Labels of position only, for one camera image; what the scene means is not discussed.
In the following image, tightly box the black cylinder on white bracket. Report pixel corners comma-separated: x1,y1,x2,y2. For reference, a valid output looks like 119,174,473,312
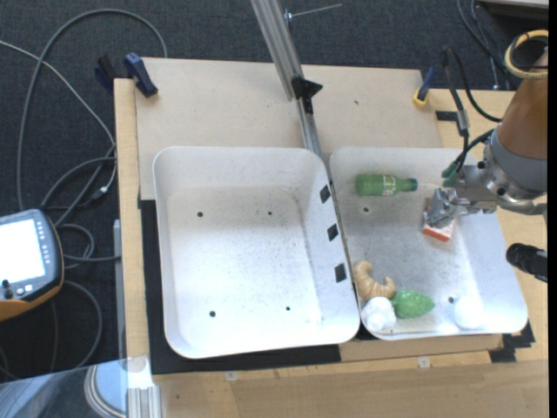
496,199,548,283

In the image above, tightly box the pale wood board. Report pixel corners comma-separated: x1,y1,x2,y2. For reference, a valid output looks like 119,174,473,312
133,57,504,363

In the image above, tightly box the green plastic bottle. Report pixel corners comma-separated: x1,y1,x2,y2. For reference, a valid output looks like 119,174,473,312
354,172,419,198

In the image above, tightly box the white ball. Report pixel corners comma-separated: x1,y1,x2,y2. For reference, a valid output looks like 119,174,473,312
453,296,486,331

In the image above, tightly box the white toy garlic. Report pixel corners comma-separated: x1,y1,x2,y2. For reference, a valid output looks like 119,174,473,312
360,296,398,333

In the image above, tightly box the brown toy croissant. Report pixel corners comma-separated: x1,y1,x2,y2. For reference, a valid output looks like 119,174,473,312
352,260,397,300

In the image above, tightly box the white plastic tray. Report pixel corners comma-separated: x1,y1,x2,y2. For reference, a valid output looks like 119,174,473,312
329,145,530,341
151,145,361,360

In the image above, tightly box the green toy broccoli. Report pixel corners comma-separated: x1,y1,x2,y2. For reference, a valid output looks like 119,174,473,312
390,289,436,320

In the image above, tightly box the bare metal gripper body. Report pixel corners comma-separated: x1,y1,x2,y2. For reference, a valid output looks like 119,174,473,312
450,159,545,215

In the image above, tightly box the orange and white carton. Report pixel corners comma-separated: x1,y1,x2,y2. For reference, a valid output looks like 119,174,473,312
421,214,456,243

